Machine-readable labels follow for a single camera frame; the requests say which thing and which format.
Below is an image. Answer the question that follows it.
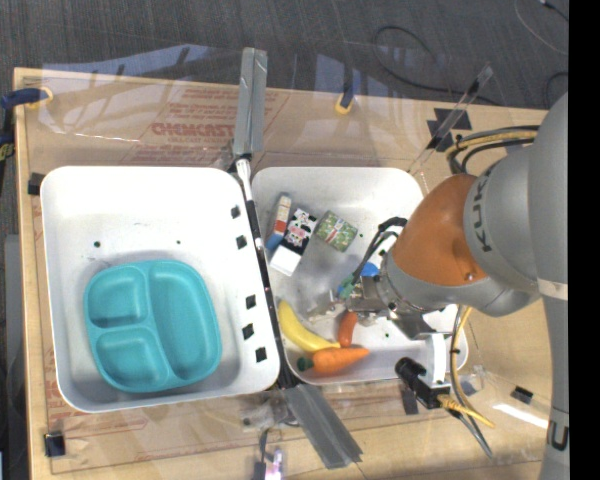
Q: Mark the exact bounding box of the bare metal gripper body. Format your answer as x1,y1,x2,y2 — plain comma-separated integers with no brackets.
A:
342,274,407,326

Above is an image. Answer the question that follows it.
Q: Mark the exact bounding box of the orange sausage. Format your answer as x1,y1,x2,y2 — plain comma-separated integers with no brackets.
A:
336,310,360,349

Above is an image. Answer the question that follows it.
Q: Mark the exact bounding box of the yellow banana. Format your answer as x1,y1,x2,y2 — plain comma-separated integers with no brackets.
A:
277,298,342,354

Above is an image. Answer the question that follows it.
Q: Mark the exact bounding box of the orange carrot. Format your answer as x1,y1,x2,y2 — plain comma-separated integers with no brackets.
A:
296,345,371,376

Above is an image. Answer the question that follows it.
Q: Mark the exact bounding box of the green patterned carton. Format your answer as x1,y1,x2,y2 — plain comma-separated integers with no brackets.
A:
314,210,360,253

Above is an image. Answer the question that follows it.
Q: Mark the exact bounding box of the cow print milk carton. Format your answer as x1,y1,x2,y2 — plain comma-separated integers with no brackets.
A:
268,208,318,277

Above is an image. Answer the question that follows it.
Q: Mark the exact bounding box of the white plastic tray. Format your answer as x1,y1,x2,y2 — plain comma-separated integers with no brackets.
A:
250,166,470,387
39,165,282,414

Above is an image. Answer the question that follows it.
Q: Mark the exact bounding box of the teal divided plate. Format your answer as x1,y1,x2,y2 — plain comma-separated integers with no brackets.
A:
82,259,224,395

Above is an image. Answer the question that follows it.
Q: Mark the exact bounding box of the brown cardboard board red print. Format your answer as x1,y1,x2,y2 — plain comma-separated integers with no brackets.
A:
12,66,551,480

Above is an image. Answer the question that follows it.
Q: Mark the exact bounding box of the black cylinder on white bracket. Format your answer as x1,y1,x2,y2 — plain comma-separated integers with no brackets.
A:
393,331,454,411

